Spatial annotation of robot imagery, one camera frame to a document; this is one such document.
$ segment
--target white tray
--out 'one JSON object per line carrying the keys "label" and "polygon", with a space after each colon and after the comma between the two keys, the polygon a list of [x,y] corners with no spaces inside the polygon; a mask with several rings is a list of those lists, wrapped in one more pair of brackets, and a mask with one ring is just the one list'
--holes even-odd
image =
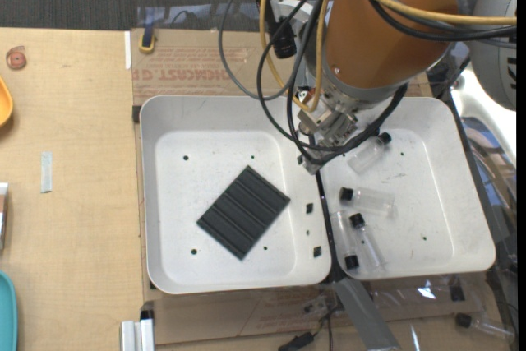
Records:
{"label": "white tray", "polygon": [[[404,98],[381,130],[393,140],[366,172],[356,174],[342,156],[321,170],[331,212],[356,212],[352,202],[339,201],[342,186],[396,195],[392,217],[362,212],[387,264],[348,274],[369,280],[489,268],[495,246],[449,108],[437,99]],[[344,268],[342,256],[339,262]]]}
{"label": "white tray", "polygon": [[[286,127],[284,99],[269,107]],[[298,165],[296,147],[270,125],[258,101],[154,97],[141,109],[141,142],[146,258],[157,288],[171,294],[258,289],[318,284],[328,275],[316,180]],[[247,165],[291,201],[240,261],[196,221]],[[310,214],[308,203],[314,205]]]}

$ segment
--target vial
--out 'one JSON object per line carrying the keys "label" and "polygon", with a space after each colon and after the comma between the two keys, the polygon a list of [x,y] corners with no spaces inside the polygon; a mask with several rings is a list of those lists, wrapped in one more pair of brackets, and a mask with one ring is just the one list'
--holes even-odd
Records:
{"label": "vial", "polygon": [[385,259],[362,214],[351,215],[349,220],[356,238],[358,257],[364,256],[373,270],[381,268],[385,264]]}
{"label": "vial", "polygon": [[515,340],[515,330],[499,321],[493,321],[481,315],[457,313],[454,317],[457,326],[464,329],[478,330],[484,334],[501,339],[508,344]]}
{"label": "vial", "polygon": [[385,146],[390,142],[391,136],[387,132],[383,132],[378,136],[370,137],[358,148],[351,151],[351,158],[347,161],[348,165],[356,173],[363,173],[381,157]]}
{"label": "vial", "polygon": [[345,213],[342,210],[334,212],[330,216],[330,225],[336,236],[336,254],[339,258],[343,257],[347,270],[356,270],[360,264],[356,244],[351,234],[351,226],[345,218]]}
{"label": "vial", "polygon": [[377,215],[390,216],[395,209],[394,194],[366,187],[356,187],[354,189],[342,187],[339,190],[339,199],[348,201],[357,211],[371,212]]}

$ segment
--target black cap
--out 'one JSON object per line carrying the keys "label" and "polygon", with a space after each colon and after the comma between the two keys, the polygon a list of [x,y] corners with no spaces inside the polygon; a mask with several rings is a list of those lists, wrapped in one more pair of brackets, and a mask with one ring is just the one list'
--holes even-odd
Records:
{"label": "black cap", "polygon": [[351,225],[354,229],[359,229],[365,225],[363,216],[359,212],[357,214],[349,216],[348,218],[351,220]]}
{"label": "black cap", "polygon": [[350,201],[351,199],[353,199],[353,195],[353,189],[349,189],[347,187],[342,187],[341,189],[339,189],[339,199],[341,201]]}
{"label": "black cap", "polygon": [[387,132],[383,132],[378,135],[378,139],[382,144],[387,145],[389,142],[391,142],[391,135]]}
{"label": "black cap", "polygon": [[345,257],[345,266],[347,266],[347,269],[356,269],[360,266],[358,263],[358,256],[356,255],[349,255]]}
{"label": "black cap", "polygon": [[469,328],[471,326],[472,317],[466,313],[457,313],[454,317],[454,321],[458,326],[463,328]]}

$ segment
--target blue plate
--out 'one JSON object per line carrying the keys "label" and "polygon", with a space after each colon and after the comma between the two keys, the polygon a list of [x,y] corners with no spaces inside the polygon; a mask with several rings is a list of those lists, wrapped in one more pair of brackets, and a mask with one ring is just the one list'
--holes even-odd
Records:
{"label": "blue plate", "polygon": [[16,351],[18,312],[15,287],[0,270],[0,351]]}

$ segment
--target table surface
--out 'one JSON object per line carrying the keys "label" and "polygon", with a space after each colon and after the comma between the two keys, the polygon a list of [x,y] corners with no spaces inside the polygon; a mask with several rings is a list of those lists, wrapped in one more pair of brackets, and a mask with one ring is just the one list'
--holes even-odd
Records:
{"label": "table surface", "polygon": [[[0,182],[9,182],[7,244],[19,350],[117,350],[121,321],[143,303],[132,75],[119,31],[0,29],[0,53],[24,45],[20,71],[0,63],[14,99],[0,128]],[[53,153],[53,189],[40,192],[42,152]],[[491,290],[487,313],[498,318]],[[508,349],[459,333],[450,317],[389,323],[403,349]],[[161,349],[277,349],[290,334],[176,344]],[[327,333],[310,349],[328,349]],[[363,349],[335,329],[335,349]]]}

